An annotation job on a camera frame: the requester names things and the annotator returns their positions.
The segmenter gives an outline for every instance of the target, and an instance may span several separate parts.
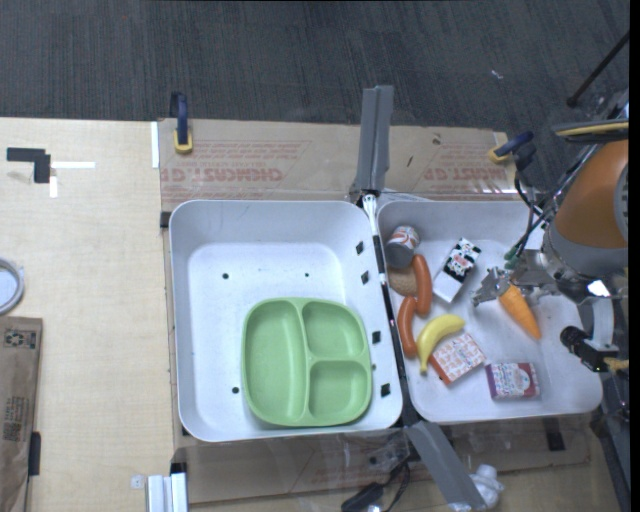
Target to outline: wooden table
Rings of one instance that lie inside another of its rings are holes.
[[[136,477],[174,451],[160,181],[151,123],[0,119],[5,147],[45,149],[58,197],[32,165],[0,161],[0,253],[24,268],[12,315],[44,321],[35,429],[40,474],[28,510],[142,511]],[[619,510],[598,440],[584,464],[499,475],[498,510]],[[337,510],[353,490],[225,502],[198,510]],[[450,510],[432,481],[397,510]]]

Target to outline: banana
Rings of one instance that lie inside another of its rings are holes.
[[[438,342],[448,334],[453,334],[462,329],[464,324],[464,319],[453,313],[445,313],[427,322],[416,340],[418,358],[420,359],[420,373],[427,372],[427,360]]]

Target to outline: toy hot dog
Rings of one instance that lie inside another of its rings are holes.
[[[418,347],[413,337],[413,328],[411,326],[417,305],[418,301],[416,298],[409,295],[402,300],[402,304],[400,304],[400,309],[398,310],[400,342],[402,343],[404,356],[408,359],[418,355]]]
[[[411,266],[416,274],[416,282],[418,284],[418,300],[416,312],[420,316],[426,316],[431,311],[431,302],[433,300],[433,283],[431,282],[431,272],[427,265],[427,260],[422,254],[414,254],[411,260]]]

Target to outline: green divided plate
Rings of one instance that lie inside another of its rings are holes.
[[[362,320],[338,302],[269,299],[247,315],[242,381],[251,411],[290,427],[325,427],[361,416],[371,400]]]

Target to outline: snack box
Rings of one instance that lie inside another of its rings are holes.
[[[429,356],[429,363],[445,384],[451,384],[486,360],[469,333],[443,341]]]
[[[530,398],[540,394],[538,374],[531,363],[492,363],[485,366],[491,398]]]
[[[433,293],[452,302],[475,268],[482,249],[464,237],[456,242],[433,280]]]

